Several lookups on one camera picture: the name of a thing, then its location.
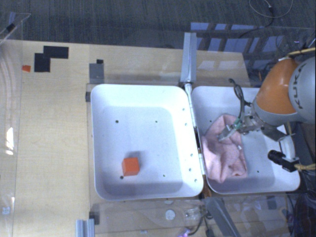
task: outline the yellow cable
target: yellow cable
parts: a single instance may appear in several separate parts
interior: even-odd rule
[[[311,48],[307,48],[307,49],[303,49],[303,50],[298,50],[298,51],[294,51],[294,52],[290,52],[286,55],[286,57],[291,56],[291,55],[295,55],[295,54],[302,54],[302,53],[308,53],[308,52],[312,52],[315,51],[315,47],[311,47]]]
[[[295,168],[297,168],[297,170],[301,171],[301,170],[315,170],[316,169],[316,164],[310,164],[310,165],[301,165],[301,164],[295,164],[294,165]]]

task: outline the wooden surface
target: wooden surface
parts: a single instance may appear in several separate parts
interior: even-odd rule
[[[175,80],[180,72],[182,51],[30,41],[24,41],[23,45],[23,63],[32,68],[30,73],[23,72],[13,236],[72,237],[76,219],[86,220],[90,211],[85,102],[89,63],[104,59],[107,78],[117,80],[142,81],[152,77]],[[51,59],[50,73],[34,73],[34,53],[42,53],[44,45],[68,46],[69,59]],[[217,73],[218,79],[227,76],[227,71]],[[247,83],[245,71],[242,75],[243,79],[239,74],[240,79]],[[276,210],[265,210],[265,213],[270,216],[267,221],[279,220],[283,227],[284,220]],[[233,220],[237,220],[240,212],[235,214]],[[123,210],[116,215],[118,224],[126,224],[120,220],[124,218]],[[134,224],[143,218],[133,219]],[[250,236],[249,227],[254,230],[259,229],[256,226],[262,227],[258,221],[237,222],[237,227],[245,233],[243,236]],[[216,236],[220,236],[214,221],[211,225]],[[181,230],[172,228],[170,223],[165,229],[97,236],[176,236]],[[202,227],[196,236],[204,234],[205,227]]]

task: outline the pink towel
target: pink towel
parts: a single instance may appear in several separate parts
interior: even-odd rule
[[[235,120],[236,117],[231,115],[220,116],[201,138],[207,177],[218,183],[223,183],[232,176],[247,176],[241,134],[235,132],[221,142],[217,139],[226,124],[231,125]]]

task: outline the orange cube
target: orange cube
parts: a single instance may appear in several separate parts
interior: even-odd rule
[[[139,172],[138,158],[125,158],[122,162],[123,175],[124,176],[135,176]]]

